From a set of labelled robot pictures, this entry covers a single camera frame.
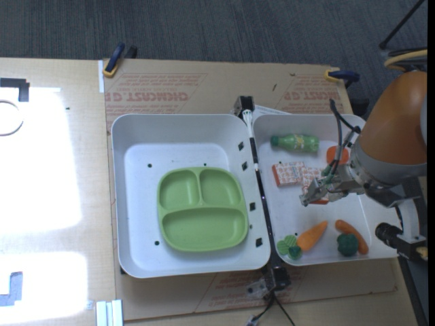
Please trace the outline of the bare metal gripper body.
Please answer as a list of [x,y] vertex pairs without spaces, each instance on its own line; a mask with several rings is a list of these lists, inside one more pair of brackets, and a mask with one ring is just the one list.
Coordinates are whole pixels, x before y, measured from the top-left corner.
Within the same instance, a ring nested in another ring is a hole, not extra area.
[[326,185],[329,190],[347,190],[349,194],[366,195],[386,208],[398,206],[402,202],[402,186],[382,182],[374,178],[362,167],[350,164],[338,166],[331,181]]

